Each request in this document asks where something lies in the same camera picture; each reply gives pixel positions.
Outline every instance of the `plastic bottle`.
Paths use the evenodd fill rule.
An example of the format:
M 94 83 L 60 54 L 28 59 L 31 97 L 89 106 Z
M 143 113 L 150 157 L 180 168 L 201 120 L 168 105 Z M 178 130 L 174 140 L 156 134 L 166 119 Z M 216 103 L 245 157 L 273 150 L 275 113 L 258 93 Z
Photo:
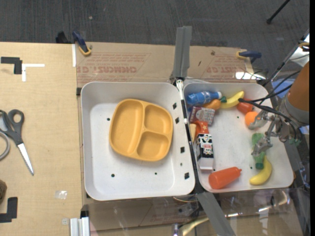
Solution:
M 213 189 L 221 189 L 229 183 L 236 180 L 240 174 L 241 169 L 237 167 L 231 167 L 220 171 L 215 171 L 209 175 L 209 183 Z
M 210 102 L 213 99 L 222 98 L 221 92 L 202 91 L 198 93 L 192 93 L 187 96 L 188 105 L 203 105 Z

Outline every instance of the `white tray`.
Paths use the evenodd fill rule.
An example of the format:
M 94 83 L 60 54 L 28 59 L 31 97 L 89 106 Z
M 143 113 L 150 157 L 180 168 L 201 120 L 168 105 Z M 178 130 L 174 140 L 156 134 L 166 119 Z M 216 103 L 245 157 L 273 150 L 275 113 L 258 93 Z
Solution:
M 172 144 L 162 160 L 145 162 L 112 150 L 107 119 L 126 98 L 160 105 L 172 115 Z M 85 189 L 91 198 L 109 201 L 180 196 L 193 190 L 195 178 L 176 87 L 168 83 L 91 82 L 82 88 L 81 105 Z
M 226 97 L 230 97 L 238 91 L 245 92 L 245 98 L 259 99 L 265 97 L 267 90 L 258 84 L 252 83 L 190 83 L 184 87 L 184 96 L 204 90 L 221 91 Z M 268 99 L 263 105 L 272 106 Z M 236 166 L 240 169 L 240 177 L 227 185 L 225 188 L 212 189 L 208 182 L 211 171 L 198 169 L 201 185 L 204 189 L 213 193 L 244 191 L 266 188 L 286 188 L 293 182 L 293 170 L 285 151 L 284 144 L 278 138 L 271 138 L 273 147 L 266 151 L 268 160 L 272 164 L 272 173 L 264 185 L 251 185 L 249 179 L 258 173 L 255 169 L 255 161 L 251 156 L 252 134 L 267 131 L 270 122 L 264 127 L 253 131 L 245 125 L 245 115 L 236 107 L 230 109 L 219 109 L 215 112 L 214 120 L 209 131 L 212 135 L 216 171 Z

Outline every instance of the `scissors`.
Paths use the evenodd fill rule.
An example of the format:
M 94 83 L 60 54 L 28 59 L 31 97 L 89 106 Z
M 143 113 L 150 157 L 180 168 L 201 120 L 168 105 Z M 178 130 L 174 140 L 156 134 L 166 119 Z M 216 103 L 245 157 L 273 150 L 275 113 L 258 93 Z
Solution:
M 19 115 L 21 117 L 19 122 L 16 122 L 14 120 L 14 116 Z M 2 116 L 3 122 L 5 125 L 5 130 L 0 127 L 0 132 L 6 134 L 8 137 L 10 137 L 16 144 L 16 146 L 19 148 L 21 155 L 26 163 L 26 166 L 28 167 L 30 173 L 34 175 L 33 167 L 31 165 L 31 161 L 29 158 L 29 155 L 26 151 L 24 142 L 22 140 L 21 131 L 22 131 L 22 124 L 24 122 L 24 114 L 22 111 L 13 109 L 8 114 L 0 110 L 0 117 Z

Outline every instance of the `blue bottle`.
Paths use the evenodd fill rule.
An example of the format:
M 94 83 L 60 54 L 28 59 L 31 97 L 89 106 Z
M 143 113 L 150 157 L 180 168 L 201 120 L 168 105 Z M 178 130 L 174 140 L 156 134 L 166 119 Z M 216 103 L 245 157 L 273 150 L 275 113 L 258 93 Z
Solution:
M 221 99 L 221 92 L 210 92 L 210 91 L 202 91 L 198 93 L 192 93 L 187 96 L 187 104 L 188 105 L 203 105 L 206 104 L 213 99 Z

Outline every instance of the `blue clamp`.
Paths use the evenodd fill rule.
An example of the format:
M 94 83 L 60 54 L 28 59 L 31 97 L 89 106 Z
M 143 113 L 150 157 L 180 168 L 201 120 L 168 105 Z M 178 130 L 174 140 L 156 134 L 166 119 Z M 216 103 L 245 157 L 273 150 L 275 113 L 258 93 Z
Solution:
M 239 59 L 252 58 L 253 63 L 256 59 L 261 58 L 261 53 L 255 51 L 236 52 L 236 57 Z
M 74 39 L 74 42 L 77 41 L 78 44 L 79 44 L 79 50 L 80 52 L 84 55 L 84 56 L 88 56 L 91 54 L 91 50 L 87 47 L 83 37 L 80 35 L 79 32 L 77 31 L 73 31 L 72 32 L 72 35 L 73 35 L 73 39 Z

